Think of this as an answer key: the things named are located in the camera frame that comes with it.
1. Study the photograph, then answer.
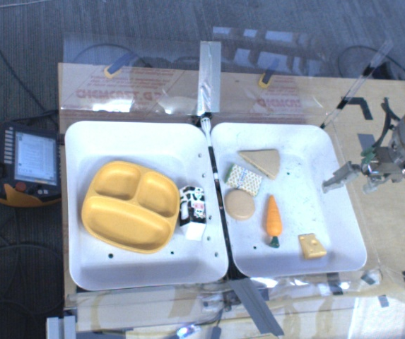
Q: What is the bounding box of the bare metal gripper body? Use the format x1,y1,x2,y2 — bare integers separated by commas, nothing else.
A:
360,146,405,184

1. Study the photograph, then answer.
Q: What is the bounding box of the white plastic tray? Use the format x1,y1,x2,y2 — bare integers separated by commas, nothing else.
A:
64,120,230,292
210,121,368,278

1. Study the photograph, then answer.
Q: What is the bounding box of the yellow cheese wedge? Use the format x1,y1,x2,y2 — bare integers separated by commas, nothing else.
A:
298,232,328,261

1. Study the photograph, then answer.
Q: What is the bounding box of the orange carrot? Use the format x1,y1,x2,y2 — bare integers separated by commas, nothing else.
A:
265,194,283,249

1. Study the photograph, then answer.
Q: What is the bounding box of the tan triangular sandwich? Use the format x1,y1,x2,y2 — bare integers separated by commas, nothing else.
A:
237,148,281,181

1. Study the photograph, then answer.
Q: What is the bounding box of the yellow patterned packet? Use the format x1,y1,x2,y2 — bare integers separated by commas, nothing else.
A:
224,163,264,197

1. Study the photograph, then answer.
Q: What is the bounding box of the round tan biscuit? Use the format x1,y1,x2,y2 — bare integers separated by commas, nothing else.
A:
223,188,257,222

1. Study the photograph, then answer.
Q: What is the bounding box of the thin black and white rod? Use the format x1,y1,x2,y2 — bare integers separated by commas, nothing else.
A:
199,117,237,279

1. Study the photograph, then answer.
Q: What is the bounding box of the cow print milk carton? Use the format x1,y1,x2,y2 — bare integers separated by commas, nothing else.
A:
178,185,209,242

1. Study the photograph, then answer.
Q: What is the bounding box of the yellow divided plate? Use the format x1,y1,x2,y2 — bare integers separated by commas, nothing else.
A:
81,160,181,254

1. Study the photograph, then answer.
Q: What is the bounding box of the brown cardboard board red print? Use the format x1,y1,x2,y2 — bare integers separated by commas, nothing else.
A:
57,62,380,332

